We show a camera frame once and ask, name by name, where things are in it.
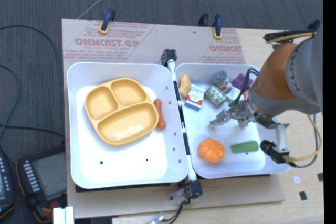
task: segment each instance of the white tray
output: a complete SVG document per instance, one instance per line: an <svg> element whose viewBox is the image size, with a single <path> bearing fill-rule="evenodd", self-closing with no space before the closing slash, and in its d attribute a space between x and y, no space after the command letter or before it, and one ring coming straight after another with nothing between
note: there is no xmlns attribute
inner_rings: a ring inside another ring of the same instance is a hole
<svg viewBox="0 0 336 224"><path fill-rule="evenodd" d="M215 65L184 63L176 68L177 80L188 74L191 82L203 86L205 90L212 85L213 73L225 71L232 81L240 73L246 73L250 65ZM289 169L287 164L277 164L271 160L261 149L256 152L233 153L231 145L255 140L260 144L262 140L277 141L275 130L268 130L257 123L249 123L247 127L240 128L236 120L230 120L224 125L211 128L209 122L216 119L216 115L228 105L223 103L216 108L204 97L199 111L183 106L185 127L191 152L194 170L204 178L221 178L234 176L250 176L262 174L283 173ZM210 163L198 155L198 145L202 140L212 138L219 140L225 147L225 156L218 163Z"/></svg>
<svg viewBox="0 0 336 224"><path fill-rule="evenodd" d="M192 83L207 90L211 75L219 70L230 81L245 74L250 65L214 65L184 63L176 68L178 82L188 74ZM93 129L84 107L85 96L94 87L112 79L128 77L137 80L150 98L162 100L164 130L155 128L139 140L121 146L103 142ZM183 180L188 172L181 122L178 114L172 76L158 64L76 63L67 73L71 175L83 188L94 189L127 185L170 183ZM249 123L240 128L236 120L211 128L209 122L226 106L216 108L206 98L199 111L183 106L188 143L195 171L203 178L223 178L283 173L287 164L276 164L262 150L234 154L232 144L255 140L276 141L275 130ZM199 157L198 145L206 138L219 140L225 146L225 157L213 164Z"/></svg>
<svg viewBox="0 0 336 224"><path fill-rule="evenodd" d="M164 130L121 146L105 143L93 129L84 101L94 87L112 79L132 78L154 101L162 101ZM71 176L87 189L170 183L188 171L177 100L169 70L158 64L77 63L67 73Z"/></svg>

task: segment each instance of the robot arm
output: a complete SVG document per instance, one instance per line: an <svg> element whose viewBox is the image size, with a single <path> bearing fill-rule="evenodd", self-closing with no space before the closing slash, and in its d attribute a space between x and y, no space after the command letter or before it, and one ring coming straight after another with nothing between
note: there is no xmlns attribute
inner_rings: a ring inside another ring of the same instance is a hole
<svg viewBox="0 0 336 224"><path fill-rule="evenodd" d="M285 133L288 124L277 123L272 118L288 110L307 115L323 114L323 25L316 35L298 45L280 44L259 71L248 90L247 100L236 99L229 106L230 109L217 115L210 126L236 119L241 127L257 122L268 129L274 128L277 144L262 141L260 148L275 162L284 163L283 156L289 155Z"/></svg>

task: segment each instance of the yellow cable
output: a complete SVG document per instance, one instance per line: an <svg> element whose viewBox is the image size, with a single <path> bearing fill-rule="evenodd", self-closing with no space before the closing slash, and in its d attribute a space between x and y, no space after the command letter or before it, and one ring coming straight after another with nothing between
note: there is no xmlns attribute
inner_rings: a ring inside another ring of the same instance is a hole
<svg viewBox="0 0 336 224"><path fill-rule="evenodd" d="M292 163L292 162L304 161L304 160L306 160L306 159L313 158L315 155L318 154L318 152L319 152L320 149L321 149L321 146L322 146L322 137L321 137L321 134L320 134L320 132L319 132L319 130L318 130L316 124L314 123L314 121L310 118L309 115L307 115L307 116L308 116L309 121L310 121L311 124L313 125L313 127L314 127L316 133L317 133L317 136L318 136L318 138L319 138L319 146L318 146L317 150L316 150L314 153L312 153L312 154L310 154L310 155L308 155L308 156L305 156L305 157L301 157L301 158L293 158L293 157L290 157L290 156L283 156L283 158L284 158L284 160L286 161L286 163Z"/></svg>
<svg viewBox="0 0 336 224"><path fill-rule="evenodd" d="M299 37L309 37L315 35L317 32L307 32L307 33L302 33L302 34L294 34L290 36L283 36L283 37L278 37L270 40L266 40L267 44L273 43L273 42L280 42L280 41L286 41L286 40L292 40L295 38Z"/></svg>

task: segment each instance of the yellow divided plate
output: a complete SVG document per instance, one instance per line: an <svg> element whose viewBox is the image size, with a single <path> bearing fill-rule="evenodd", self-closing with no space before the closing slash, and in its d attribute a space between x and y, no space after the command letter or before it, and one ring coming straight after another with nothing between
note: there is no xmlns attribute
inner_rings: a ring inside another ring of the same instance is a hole
<svg viewBox="0 0 336 224"><path fill-rule="evenodd" d="M151 132L159 121L153 101L135 80L120 78L91 90L86 113L100 138L122 145Z"/></svg>

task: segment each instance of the white sticker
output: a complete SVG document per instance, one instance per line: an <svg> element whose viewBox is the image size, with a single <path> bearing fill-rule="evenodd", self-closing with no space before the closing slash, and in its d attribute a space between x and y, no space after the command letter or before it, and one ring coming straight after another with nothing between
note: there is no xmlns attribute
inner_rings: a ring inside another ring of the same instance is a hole
<svg viewBox="0 0 336 224"><path fill-rule="evenodd" d="M300 177L298 177L298 176L294 176L293 180L294 180L294 183L296 183L296 184L299 184L301 182Z"/></svg>

